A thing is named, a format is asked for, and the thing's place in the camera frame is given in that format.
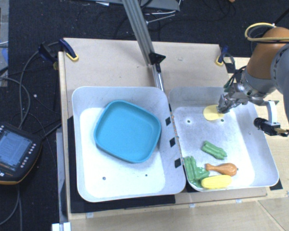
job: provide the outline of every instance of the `yellow circular disc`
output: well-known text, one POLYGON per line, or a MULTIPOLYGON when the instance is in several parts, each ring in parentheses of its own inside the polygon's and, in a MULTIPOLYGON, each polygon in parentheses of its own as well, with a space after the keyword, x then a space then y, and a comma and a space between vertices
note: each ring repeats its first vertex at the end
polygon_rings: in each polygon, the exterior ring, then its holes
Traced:
POLYGON ((219 113, 217 111, 217 105, 216 104, 209 105, 209 106, 205 107, 205 109, 203 110, 203 115, 208 121, 217 120, 217 119, 222 118, 224 116, 224 114, 219 113))

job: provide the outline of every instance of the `yellow cable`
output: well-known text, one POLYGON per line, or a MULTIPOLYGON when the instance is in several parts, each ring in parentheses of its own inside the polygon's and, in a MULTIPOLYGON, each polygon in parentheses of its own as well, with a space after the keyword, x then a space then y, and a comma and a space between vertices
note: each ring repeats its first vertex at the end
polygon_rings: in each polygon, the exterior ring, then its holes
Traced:
POLYGON ((267 37, 267 38, 250 38, 248 36, 248 31, 255 27, 255 26, 267 26, 267 27, 271 27, 274 28, 276 27, 273 24, 270 23, 266 23, 266 22, 259 22, 259 23, 255 23, 250 25, 248 28, 246 28, 244 36, 248 41, 261 41, 261 42, 268 42, 268 41, 289 41, 289 37, 284 37, 284 38, 272 38, 272 37, 267 37))

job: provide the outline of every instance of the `white tray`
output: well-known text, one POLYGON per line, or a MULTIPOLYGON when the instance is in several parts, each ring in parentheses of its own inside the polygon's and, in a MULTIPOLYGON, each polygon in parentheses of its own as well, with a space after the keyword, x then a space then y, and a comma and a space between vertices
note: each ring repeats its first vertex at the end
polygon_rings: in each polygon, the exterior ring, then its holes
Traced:
MULTIPOLYGON (((258 117, 253 104, 233 108, 215 121, 204 118, 204 108, 218 104, 222 93, 223 88, 219 87, 174 88, 169 93, 182 157, 193 156, 198 167, 205 167, 206 163, 229 162, 238 168, 227 188, 209 190, 190 185, 200 192, 275 185, 279 179, 278 171, 264 133, 253 124, 258 117), (223 148, 227 157, 218 160, 203 152, 204 141, 223 148)), ((210 176, 218 174, 210 171, 210 176)))
POLYGON ((176 194, 186 184, 165 93, 155 87, 80 87, 72 95, 77 188, 89 202, 176 194), (111 101, 125 100, 155 114, 162 132, 151 157, 143 163, 129 163, 98 149, 93 131, 104 108, 111 101))

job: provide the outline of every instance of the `yellow toy corn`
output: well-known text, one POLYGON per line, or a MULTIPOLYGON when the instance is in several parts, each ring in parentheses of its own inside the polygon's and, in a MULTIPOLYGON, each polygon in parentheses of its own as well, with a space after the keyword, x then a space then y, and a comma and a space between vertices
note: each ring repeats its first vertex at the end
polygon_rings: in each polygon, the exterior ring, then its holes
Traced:
POLYGON ((217 175, 206 177, 201 181, 201 185, 207 189, 223 188, 232 182, 232 178, 229 175, 217 175))

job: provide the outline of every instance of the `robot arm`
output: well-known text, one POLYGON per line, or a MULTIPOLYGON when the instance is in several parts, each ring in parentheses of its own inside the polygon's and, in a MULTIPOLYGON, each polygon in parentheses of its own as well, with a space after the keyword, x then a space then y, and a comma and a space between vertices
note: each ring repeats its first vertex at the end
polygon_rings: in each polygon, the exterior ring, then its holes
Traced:
POLYGON ((250 26, 246 30, 246 38, 258 42, 249 63, 237 73, 241 77, 235 80, 235 75, 224 86, 225 93, 219 100, 218 112, 227 113, 230 109, 251 102, 255 105, 266 106, 269 120, 257 118, 254 125, 269 135, 287 136, 289 130, 280 129, 277 122, 275 105, 277 102, 265 101, 264 98, 278 89, 284 96, 284 105, 289 121, 289 30, 283 27, 272 27, 262 38, 250 38, 248 30, 257 27, 250 26))

